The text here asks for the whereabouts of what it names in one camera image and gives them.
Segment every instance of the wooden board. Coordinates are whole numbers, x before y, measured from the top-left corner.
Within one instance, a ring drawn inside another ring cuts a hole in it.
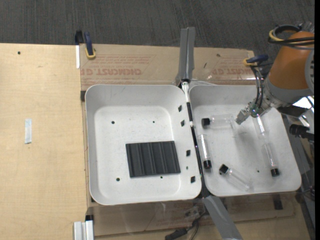
[[[72,239],[87,210],[75,47],[3,43],[0,54],[0,239]]]
[[[179,70],[180,48],[144,45],[94,44],[95,59],[79,46],[81,89],[92,85],[171,85]],[[194,48],[192,79],[217,85],[255,85],[243,64],[254,52],[232,48]]]

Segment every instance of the clear plastic tube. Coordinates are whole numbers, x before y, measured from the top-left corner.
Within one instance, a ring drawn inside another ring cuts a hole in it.
[[[200,134],[196,137],[198,148],[201,156],[201,160],[203,162],[203,166],[205,169],[210,169],[212,167],[210,153],[208,150],[208,144],[207,144],[207,135],[206,134]]]
[[[234,168],[229,168],[225,164],[221,165],[219,173],[240,190],[249,191],[253,188],[253,183],[248,177]]]
[[[217,114],[202,118],[203,128],[234,128],[235,118],[232,114]]]
[[[270,167],[271,175],[272,177],[279,176],[278,161],[269,140],[269,132],[266,130],[263,120],[259,115],[256,118],[253,118],[253,122],[261,145],[261,152],[265,162]]]

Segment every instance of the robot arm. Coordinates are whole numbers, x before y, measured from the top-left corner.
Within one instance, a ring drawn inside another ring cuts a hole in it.
[[[287,40],[277,37],[279,32],[295,32]],[[293,25],[276,27],[269,33],[269,42],[282,45],[271,70],[260,81],[260,93],[237,115],[240,125],[249,116],[263,116],[271,108],[288,108],[303,97],[314,95],[314,39],[309,31]]]

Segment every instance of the wooden table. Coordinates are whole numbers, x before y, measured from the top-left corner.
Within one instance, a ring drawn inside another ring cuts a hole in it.
[[[80,71],[75,46],[0,44],[0,239],[71,240],[87,211]],[[25,119],[32,143],[25,144]],[[237,223],[244,239],[308,238],[290,217]],[[164,239],[172,230],[99,239]],[[195,239],[221,239],[214,225]]]

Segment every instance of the black cable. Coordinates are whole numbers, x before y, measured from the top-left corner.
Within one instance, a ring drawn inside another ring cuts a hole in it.
[[[262,101],[264,99],[264,85],[263,85],[263,79],[262,79],[262,75],[260,73],[260,71],[257,71],[257,73],[259,74],[259,80],[260,80],[260,102],[259,102],[259,105],[258,105],[258,109],[261,108],[261,105],[262,105]]]
[[[194,219],[192,224],[191,224],[191,227],[189,228],[182,228],[182,229],[177,229],[176,231],[174,231],[173,233],[171,234],[168,234],[165,236],[165,240],[175,240],[179,237],[182,237],[184,235],[186,235],[188,233],[188,231],[190,231],[191,229],[193,229],[194,227],[196,227],[196,230],[192,233],[191,235],[191,239],[195,237],[198,229],[197,227],[199,227],[199,220],[202,218],[203,215],[205,214],[208,214],[207,212],[204,212],[202,213],[198,218]]]
[[[308,45],[315,44],[314,38],[310,39],[310,41],[304,41],[304,42],[292,42],[291,40],[294,40],[294,39],[287,39],[287,40],[283,40],[283,41],[274,41],[269,37],[268,43],[274,44],[274,45],[289,46],[289,47],[308,46]]]
[[[257,71],[254,69],[254,66],[250,66],[250,69],[252,70],[254,77],[255,77],[255,85],[256,85],[256,97],[255,97],[255,101],[254,104],[258,103],[258,99],[260,96],[260,88],[259,88],[259,83],[258,83],[258,75],[257,75]]]
[[[293,38],[293,39],[285,39],[281,41],[272,40],[270,37],[271,43],[277,43],[277,44],[287,44],[287,43],[297,43],[297,42],[305,42],[305,41],[314,41],[315,38],[312,37],[301,37],[301,38]]]
[[[193,240],[193,239],[195,238],[198,230],[199,230],[199,221],[197,220],[196,223],[195,223],[195,229],[194,229],[194,231],[192,232],[192,235],[191,235],[191,237],[189,238],[189,240]]]

